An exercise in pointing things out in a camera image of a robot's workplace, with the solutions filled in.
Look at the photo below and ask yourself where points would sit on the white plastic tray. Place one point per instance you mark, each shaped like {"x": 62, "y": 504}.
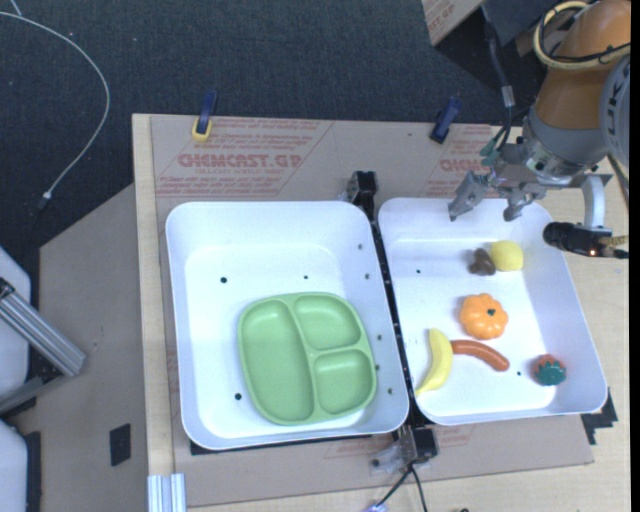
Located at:
{"x": 280, "y": 250}
{"x": 450, "y": 400}

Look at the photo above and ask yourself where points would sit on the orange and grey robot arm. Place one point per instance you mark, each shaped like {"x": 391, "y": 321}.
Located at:
{"x": 575, "y": 95}

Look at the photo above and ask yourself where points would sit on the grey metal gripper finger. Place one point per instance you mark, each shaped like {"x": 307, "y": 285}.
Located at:
{"x": 516, "y": 206}
{"x": 466, "y": 196}

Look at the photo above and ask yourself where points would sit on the black cylinder on white bracket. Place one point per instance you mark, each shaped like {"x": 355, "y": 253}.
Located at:
{"x": 582, "y": 230}

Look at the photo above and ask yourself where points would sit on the yellow lemon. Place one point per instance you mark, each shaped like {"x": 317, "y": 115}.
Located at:
{"x": 507, "y": 255}

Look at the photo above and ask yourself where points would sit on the brown cardboard board red print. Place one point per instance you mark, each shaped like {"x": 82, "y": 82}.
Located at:
{"x": 300, "y": 160}

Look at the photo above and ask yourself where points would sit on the brown toy mushroom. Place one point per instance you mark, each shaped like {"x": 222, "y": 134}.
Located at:
{"x": 482, "y": 264}

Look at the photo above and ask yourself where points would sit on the orange sausage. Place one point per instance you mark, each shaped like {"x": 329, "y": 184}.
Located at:
{"x": 485, "y": 352}

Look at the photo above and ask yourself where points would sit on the green divided plate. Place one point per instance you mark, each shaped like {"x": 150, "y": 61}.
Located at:
{"x": 280, "y": 350}

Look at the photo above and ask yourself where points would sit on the yellow banana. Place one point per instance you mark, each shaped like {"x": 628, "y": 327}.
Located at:
{"x": 440, "y": 365}

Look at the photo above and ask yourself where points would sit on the orange pumpkin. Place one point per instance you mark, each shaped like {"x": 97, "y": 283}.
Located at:
{"x": 482, "y": 317}

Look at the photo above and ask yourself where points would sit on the thin black rod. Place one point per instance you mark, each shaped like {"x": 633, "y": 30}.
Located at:
{"x": 392, "y": 300}

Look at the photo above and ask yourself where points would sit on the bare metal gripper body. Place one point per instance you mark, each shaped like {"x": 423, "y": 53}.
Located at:
{"x": 525, "y": 172}

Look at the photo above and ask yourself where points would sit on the red strawberry with green leaves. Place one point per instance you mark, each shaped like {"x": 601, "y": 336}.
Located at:
{"x": 549, "y": 371}

